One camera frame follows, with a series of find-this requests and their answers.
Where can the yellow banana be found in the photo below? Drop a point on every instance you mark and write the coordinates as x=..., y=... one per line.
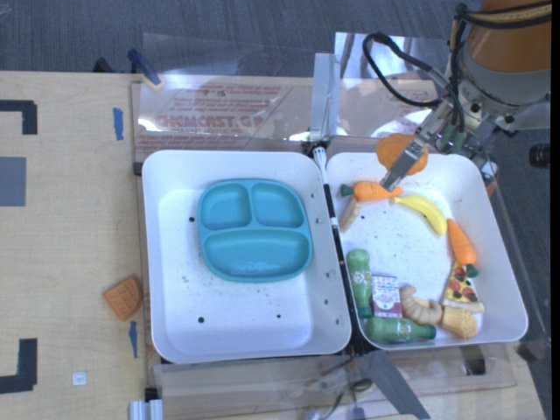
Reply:
x=426, y=210

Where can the orange carrot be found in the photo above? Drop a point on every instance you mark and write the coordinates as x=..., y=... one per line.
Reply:
x=461, y=243
x=367, y=191

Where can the beige croissant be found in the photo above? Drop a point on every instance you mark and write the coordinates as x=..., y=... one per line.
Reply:
x=420, y=309

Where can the green bottle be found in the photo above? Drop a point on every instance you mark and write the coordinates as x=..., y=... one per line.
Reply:
x=359, y=278
x=396, y=329

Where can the pizza slice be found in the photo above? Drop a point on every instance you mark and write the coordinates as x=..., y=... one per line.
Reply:
x=461, y=289

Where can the beige bread stick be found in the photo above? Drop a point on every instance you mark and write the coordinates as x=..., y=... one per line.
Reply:
x=350, y=216

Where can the orange waffle biscuit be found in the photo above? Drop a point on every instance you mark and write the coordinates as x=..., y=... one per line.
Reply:
x=123, y=299

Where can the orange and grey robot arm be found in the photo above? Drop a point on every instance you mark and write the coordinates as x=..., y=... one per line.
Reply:
x=507, y=37

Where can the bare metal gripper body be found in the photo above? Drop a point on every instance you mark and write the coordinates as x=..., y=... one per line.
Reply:
x=450, y=123

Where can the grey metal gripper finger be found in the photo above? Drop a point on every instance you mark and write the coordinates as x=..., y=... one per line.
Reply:
x=404, y=164

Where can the white plastic tray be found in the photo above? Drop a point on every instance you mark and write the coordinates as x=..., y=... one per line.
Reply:
x=407, y=252
x=245, y=317

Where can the blue divided plate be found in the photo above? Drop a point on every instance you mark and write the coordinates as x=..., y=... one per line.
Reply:
x=256, y=243

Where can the brown cardboard board, red print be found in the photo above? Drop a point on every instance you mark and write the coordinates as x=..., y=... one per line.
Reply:
x=210, y=116

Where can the yellow ice cream cone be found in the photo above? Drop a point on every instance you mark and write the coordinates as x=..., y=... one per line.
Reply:
x=459, y=322

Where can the black cylinder on white bracket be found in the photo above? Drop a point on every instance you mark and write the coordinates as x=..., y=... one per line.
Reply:
x=540, y=156

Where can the red and white carton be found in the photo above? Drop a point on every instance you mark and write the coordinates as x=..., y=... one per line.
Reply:
x=386, y=296

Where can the orange toy pumpkin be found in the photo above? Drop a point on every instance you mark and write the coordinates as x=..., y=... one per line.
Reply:
x=391, y=151

